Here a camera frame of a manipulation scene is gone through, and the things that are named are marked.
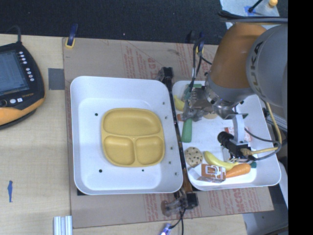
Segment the wooden table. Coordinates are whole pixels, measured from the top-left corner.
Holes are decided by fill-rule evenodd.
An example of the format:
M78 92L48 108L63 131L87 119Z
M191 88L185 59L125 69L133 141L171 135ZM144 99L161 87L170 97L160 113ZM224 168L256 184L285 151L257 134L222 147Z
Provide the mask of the wooden table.
M16 41L16 35L0 35L0 46ZM22 35L22 42L41 69L46 100L31 117L0 130L0 235L52 235L53 218L71 215L65 93L48 88L48 69L63 69L62 37ZM73 229L73 234L157 235L164 225L83 228ZM171 231L179 234L181 224ZM241 214L184 219L184 234L244 235L246 227Z

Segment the brown cardboard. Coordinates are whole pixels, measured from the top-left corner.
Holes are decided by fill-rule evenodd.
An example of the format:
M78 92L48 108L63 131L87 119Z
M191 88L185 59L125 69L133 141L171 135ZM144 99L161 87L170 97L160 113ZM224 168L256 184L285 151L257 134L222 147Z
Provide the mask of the brown cardboard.
M178 219L166 217L161 202L174 201L172 193L79 195L73 178L70 83L78 76L154 79L162 67L172 67L173 82L190 80L193 45L76 38L73 49L63 39L67 141L70 175L71 215L74 228ZM204 58L213 61L217 46L204 46ZM210 65L202 62L197 80L204 80ZM184 218L272 211L268 187L197 191L199 206Z

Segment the toy carrot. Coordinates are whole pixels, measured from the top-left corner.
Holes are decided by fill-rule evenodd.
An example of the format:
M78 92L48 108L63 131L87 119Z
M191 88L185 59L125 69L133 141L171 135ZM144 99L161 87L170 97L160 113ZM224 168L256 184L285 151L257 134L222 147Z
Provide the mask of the toy carrot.
M251 170L251 166L247 163L235 165L229 171L226 171L226 178L236 177L244 174L248 174Z

